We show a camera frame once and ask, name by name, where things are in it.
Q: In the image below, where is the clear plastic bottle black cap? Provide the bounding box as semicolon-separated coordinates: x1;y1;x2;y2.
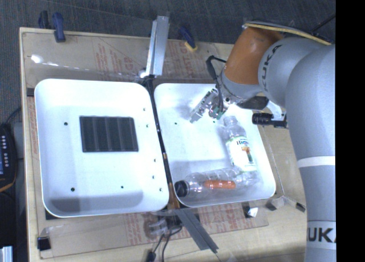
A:
174;166;261;199

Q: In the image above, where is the white plastic tray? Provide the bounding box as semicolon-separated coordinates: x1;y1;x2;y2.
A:
34;77;170;218
153;82;277;208

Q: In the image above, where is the black cylinder on white bracket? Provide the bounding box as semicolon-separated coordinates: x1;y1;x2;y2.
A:
252;102;287;129

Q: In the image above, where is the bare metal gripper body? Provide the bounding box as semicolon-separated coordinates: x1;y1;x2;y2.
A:
201;88;230;120

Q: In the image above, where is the brown cardboard board red print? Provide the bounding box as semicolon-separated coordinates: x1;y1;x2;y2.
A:
22;31;286;259

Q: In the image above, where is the black ribbed rectangular pad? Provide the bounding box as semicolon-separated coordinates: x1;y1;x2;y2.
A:
79;115;140;153

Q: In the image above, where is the clear bottle with white label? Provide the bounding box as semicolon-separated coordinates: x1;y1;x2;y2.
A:
221;115;259;175

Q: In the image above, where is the black block with thin wires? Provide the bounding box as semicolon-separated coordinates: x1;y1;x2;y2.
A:
166;216;184;228

